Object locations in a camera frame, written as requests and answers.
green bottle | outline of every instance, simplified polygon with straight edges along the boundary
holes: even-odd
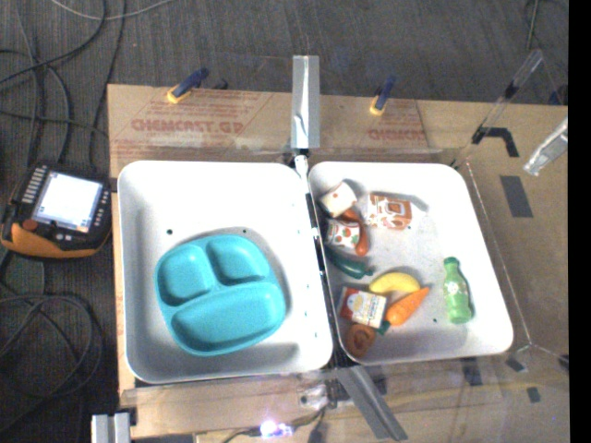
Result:
[[[465,323],[472,318],[468,283],[460,272],[460,261],[455,257],[443,260],[445,280],[443,295],[447,306],[447,317],[452,323]]]

gray floor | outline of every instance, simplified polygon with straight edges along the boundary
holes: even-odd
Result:
[[[83,14],[102,12],[102,0],[58,1]],[[107,17],[113,17],[162,0],[104,1]],[[324,94],[372,96],[385,76],[394,74],[395,97],[493,102],[528,55],[535,5],[534,0],[176,0],[103,24],[74,16],[50,0],[0,0],[0,7],[0,80],[30,66],[27,56],[9,52],[27,52],[19,9],[38,60],[57,57],[99,30],[83,49],[59,59],[53,67],[67,85],[69,117],[86,126],[72,128],[66,158],[106,172],[105,136],[92,133],[88,126],[106,132],[103,95],[107,82],[173,86],[205,66],[210,70],[205,87],[225,80],[233,90],[288,92],[292,56],[315,54],[320,57]],[[568,84],[568,7],[569,0],[540,0],[531,48],[542,50],[545,71],[519,95],[520,102],[547,103],[554,89]],[[31,115],[35,86],[29,75],[0,85],[3,205],[27,165],[30,121],[6,112]],[[41,114],[68,117],[59,84],[42,70],[38,76],[43,80]],[[65,128],[56,123],[42,126],[37,154],[51,159],[64,139]],[[108,244],[94,257],[67,263],[43,265],[12,257],[0,272],[12,293],[43,291],[84,300],[96,316],[104,341],[101,364],[83,391],[36,406],[39,399],[19,397],[9,381],[43,381],[50,370],[49,376],[59,379],[72,358],[57,336],[43,335],[43,343],[35,336],[23,339],[18,356],[0,362],[0,391],[8,396],[0,399],[0,428],[25,413],[0,434],[2,441],[76,441],[80,417],[73,409],[78,408],[78,398],[85,402],[81,441],[90,441],[88,414],[115,410],[112,265]],[[12,293],[0,287],[0,297]],[[0,312],[0,320],[5,313]],[[69,329],[83,333],[77,313],[55,313]],[[0,322],[0,343],[9,330]],[[46,331],[40,329],[36,336]],[[91,370],[92,363],[86,367]]]

teal divided plate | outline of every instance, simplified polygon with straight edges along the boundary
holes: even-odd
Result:
[[[285,298],[269,260],[237,234],[174,247],[158,261],[154,282],[173,338],[197,356],[252,346],[285,318]]]

